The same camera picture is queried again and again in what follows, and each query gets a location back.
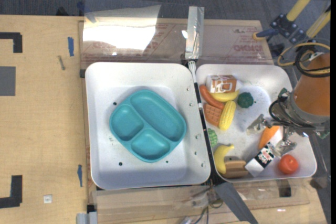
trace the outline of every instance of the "carrot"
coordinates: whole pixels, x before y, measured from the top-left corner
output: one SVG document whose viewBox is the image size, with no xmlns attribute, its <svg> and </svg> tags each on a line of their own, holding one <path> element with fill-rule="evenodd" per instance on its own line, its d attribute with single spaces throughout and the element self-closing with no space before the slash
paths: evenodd
<svg viewBox="0 0 336 224">
<path fill-rule="evenodd" d="M 215 99 L 211 96 L 211 94 L 210 94 L 210 92 L 208 91 L 206 85 L 201 85 L 199 88 L 200 88 L 200 89 L 199 89 L 199 90 L 200 90 L 199 92 L 201 93 L 202 97 L 204 98 L 204 100 L 205 100 L 209 105 L 212 105 L 212 106 L 214 106 L 215 108 L 218 108 L 218 109 L 220 109 L 220 110 L 223 110 L 223 108 L 224 108 L 224 103 L 221 103 L 221 102 L 215 100 Z"/>
<path fill-rule="evenodd" d="M 262 149 L 268 141 L 275 135 L 275 133 L 279 130 L 279 126 L 272 126 L 271 128 L 266 127 L 261 135 L 260 141 L 259 141 L 259 149 Z"/>
</svg>

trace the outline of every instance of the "yellow corn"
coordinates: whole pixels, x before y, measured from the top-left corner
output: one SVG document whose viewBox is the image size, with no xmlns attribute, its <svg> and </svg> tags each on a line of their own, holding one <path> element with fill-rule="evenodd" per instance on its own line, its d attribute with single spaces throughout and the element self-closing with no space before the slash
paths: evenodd
<svg viewBox="0 0 336 224">
<path fill-rule="evenodd" d="M 235 111 L 236 111 L 236 103 L 234 101 L 228 101 L 225 103 L 225 107 L 221 113 L 221 117 L 219 119 L 218 124 L 218 127 L 222 131 L 226 131 L 227 129 L 229 129 L 233 117 L 235 115 Z"/>
</svg>

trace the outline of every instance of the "black corner marker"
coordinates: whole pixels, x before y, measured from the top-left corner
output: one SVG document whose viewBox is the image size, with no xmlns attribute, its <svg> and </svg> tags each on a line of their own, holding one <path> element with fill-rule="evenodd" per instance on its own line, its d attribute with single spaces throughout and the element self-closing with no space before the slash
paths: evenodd
<svg viewBox="0 0 336 224">
<path fill-rule="evenodd" d="M 0 39 L 13 40 L 13 53 L 22 53 L 22 35 L 18 32 L 0 32 Z"/>
<path fill-rule="evenodd" d="M 12 176 L 10 196 L 0 198 L 0 208 L 18 207 L 22 202 L 22 175 Z"/>
</svg>

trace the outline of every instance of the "banana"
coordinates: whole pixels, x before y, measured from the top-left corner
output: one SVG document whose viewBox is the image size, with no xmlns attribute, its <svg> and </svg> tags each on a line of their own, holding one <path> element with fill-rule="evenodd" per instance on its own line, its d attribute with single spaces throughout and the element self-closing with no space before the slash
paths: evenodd
<svg viewBox="0 0 336 224">
<path fill-rule="evenodd" d="M 222 175 L 226 173 L 224 157 L 230 150 L 234 148 L 235 147 L 233 145 L 230 145 L 230 146 L 220 145 L 214 153 L 214 161 L 215 161 L 216 169 Z"/>
<path fill-rule="evenodd" d="M 227 101 L 236 99 L 237 96 L 239 95 L 239 90 L 235 92 L 216 92 L 216 93 L 210 93 L 210 94 L 215 100 L 225 103 Z"/>
</svg>

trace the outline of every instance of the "waffle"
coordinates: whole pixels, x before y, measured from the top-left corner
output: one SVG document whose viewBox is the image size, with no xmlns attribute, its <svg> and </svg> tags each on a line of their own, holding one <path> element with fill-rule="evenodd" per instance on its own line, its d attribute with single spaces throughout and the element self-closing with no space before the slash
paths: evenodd
<svg viewBox="0 0 336 224">
<path fill-rule="evenodd" d="M 222 111 L 209 104 L 204 104 L 203 107 L 206 121 L 214 126 L 218 126 Z"/>
</svg>

